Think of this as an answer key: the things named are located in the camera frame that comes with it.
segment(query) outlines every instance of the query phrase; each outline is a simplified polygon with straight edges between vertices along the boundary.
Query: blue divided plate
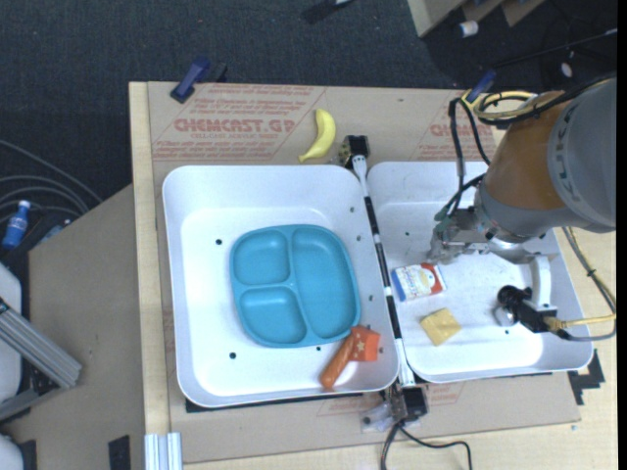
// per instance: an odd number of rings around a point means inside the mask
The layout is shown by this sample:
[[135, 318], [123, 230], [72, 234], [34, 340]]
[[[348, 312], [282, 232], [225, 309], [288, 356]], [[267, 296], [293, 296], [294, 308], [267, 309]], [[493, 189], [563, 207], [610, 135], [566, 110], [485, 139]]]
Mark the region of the blue divided plate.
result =
[[246, 332], [275, 348], [348, 336], [361, 307], [342, 241], [320, 226], [272, 226], [241, 236], [230, 252], [235, 304]]

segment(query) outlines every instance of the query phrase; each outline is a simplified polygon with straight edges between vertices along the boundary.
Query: banana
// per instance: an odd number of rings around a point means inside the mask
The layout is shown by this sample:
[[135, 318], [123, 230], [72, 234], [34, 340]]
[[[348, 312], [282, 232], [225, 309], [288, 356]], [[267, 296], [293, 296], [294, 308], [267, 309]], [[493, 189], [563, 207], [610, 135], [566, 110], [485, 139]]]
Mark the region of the banana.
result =
[[315, 110], [315, 123], [317, 124], [317, 136], [312, 146], [298, 160], [302, 164], [307, 159], [324, 157], [335, 140], [335, 120], [327, 110], [318, 108]]

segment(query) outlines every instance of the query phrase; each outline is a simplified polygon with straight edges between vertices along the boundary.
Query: orange toy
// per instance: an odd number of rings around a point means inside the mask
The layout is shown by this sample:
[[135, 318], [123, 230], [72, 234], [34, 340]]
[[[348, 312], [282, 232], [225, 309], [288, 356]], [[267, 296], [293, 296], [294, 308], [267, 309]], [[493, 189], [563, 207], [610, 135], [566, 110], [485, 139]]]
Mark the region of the orange toy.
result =
[[380, 335], [361, 325], [351, 328], [351, 334], [320, 375], [324, 388], [331, 388], [349, 361], [373, 361], [378, 355]]

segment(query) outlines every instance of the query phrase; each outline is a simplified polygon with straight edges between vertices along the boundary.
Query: yellow sponge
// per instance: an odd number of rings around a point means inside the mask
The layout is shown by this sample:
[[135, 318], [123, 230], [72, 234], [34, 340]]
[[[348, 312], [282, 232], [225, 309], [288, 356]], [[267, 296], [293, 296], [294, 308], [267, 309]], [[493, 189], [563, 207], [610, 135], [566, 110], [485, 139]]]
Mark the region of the yellow sponge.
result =
[[420, 325], [436, 347], [461, 330], [461, 326], [448, 308], [427, 315], [420, 320]]

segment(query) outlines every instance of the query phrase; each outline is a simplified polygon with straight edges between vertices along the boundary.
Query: blue bottle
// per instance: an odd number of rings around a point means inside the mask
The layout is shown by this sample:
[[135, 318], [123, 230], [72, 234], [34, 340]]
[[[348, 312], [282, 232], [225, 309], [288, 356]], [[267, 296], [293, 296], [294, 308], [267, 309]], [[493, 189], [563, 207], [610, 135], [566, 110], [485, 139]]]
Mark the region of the blue bottle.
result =
[[28, 228], [28, 210], [30, 209], [30, 202], [27, 200], [21, 200], [18, 204], [18, 211], [9, 219], [7, 224], [7, 232], [2, 239], [2, 247], [7, 251], [11, 251], [16, 248]]

